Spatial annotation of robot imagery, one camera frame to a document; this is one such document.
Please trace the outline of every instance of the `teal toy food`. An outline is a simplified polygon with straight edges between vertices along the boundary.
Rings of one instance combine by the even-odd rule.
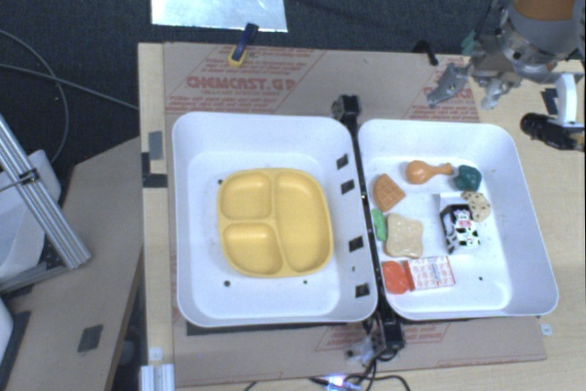
[[[480,188],[482,179],[483,175],[480,174],[478,169],[469,167],[468,165],[460,165],[458,167],[458,176],[453,181],[459,190],[476,192]]]

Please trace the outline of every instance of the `yellow divided plate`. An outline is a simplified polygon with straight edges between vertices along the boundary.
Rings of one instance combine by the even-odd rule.
[[[331,258],[325,195],[318,181],[296,169],[230,175],[218,194],[218,227],[226,259],[248,276],[312,274]]]

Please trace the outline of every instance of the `toy cookie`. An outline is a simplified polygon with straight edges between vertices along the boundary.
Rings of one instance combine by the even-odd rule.
[[[472,219],[475,222],[483,222],[491,214],[491,204],[486,200],[484,194],[466,190],[461,197],[468,202],[472,211]]]

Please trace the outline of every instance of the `white plastic part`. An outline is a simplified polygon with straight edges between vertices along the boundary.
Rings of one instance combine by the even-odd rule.
[[[140,391],[175,391],[174,365],[141,366]]]
[[[150,347],[148,349],[148,360],[151,362],[158,362],[163,360],[163,348],[162,347]]]
[[[47,155],[39,150],[28,157],[44,182],[51,198],[59,198],[61,187]],[[0,173],[0,189],[11,184],[4,172]],[[15,187],[0,192],[0,281],[8,280],[38,263],[45,232]]]
[[[558,92],[558,115],[554,122],[562,126],[576,124],[578,94],[574,75],[562,73],[556,80],[556,91]]]
[[[376,285],[360,185],[347,129],[325,117],[184,114],[173,127],[178,301],[202,327],[346,322],[368,318]],[[346,155],[348,164],[337,168]],[[313,176],[328,201],[331,261],[309,276],[259,278],[235,271],[218,234],[219,180],[253,168],[295,168]],[[342,194],[352,180],[354,189]],[[364,247],[350,251],[362,236]],[[368,295],[356,296],[366,284]]]
[[[0,299],[0,362],[4,359],[4,354],[6,352],[6,347],[8,346],[8,341],[10,341],[13,327],[14,322],[12,316],[10,316],[4,302]]]
[[[553,335],[553,330],[551,329],[551,324],[543,323],[543,324],[539,324],[539,327],[541,328],[541,333],[544,336]]]
[[[382,173],[406,197],[392,212],[423,222],[423,257],[447,255],[438,194],[455,191],[452,177],[438,175],[411,185],[405,166],[414,159],[432,165],[480,170],[479,192],[492,214],[477,223],[481,244],[450,255],[455,285],[448,288],[387,294],[393,309],[410,320],[448,320],[490,316],[526,316],[551,312],[558,289],[537,224],[525,177],[510,135],[495,125],[373,120],[359,132],[369,200]],[[377,242],[381,262],[391,258]]]

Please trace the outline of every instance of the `wooden table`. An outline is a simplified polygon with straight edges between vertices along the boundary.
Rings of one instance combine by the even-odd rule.
[[[139,149],[134,139],[75,168],[63,211],[92,259],[9,301],[31,314],[7,390],[112,388],[142,274]],[[92,328],[97,346],[79,353]]]

